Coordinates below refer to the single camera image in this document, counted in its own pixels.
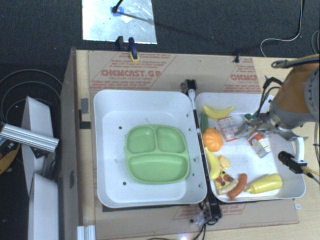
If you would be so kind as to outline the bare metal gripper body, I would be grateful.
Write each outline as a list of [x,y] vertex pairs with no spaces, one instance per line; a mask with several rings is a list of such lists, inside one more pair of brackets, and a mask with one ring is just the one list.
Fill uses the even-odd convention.
[[307,136],[295,134],[292,127],[287,126],[277,115],[271,112],[260,113],[253,124],[253,128],[263,137],[279,135],[286,141],[295,141],[297,138],[302,138],[304,141],[308,139]]

